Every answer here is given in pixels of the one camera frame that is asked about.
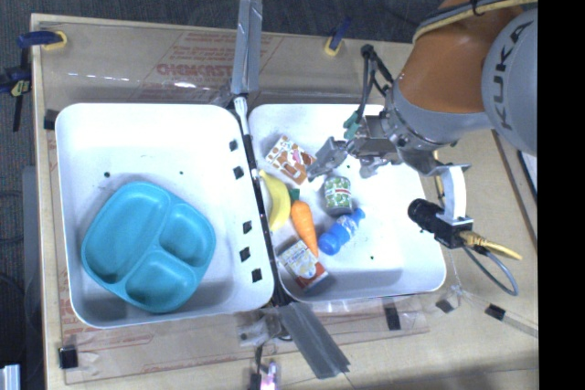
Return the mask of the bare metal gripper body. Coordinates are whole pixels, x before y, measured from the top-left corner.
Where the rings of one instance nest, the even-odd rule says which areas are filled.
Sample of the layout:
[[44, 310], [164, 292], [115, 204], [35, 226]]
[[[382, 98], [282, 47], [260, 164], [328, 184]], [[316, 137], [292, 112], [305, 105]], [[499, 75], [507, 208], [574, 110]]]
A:
[[346, 150], [362, 165], [400, 164], [399, 150], [410, 141], [410, 135], [390, 112], [354, 112], [346, 121]]

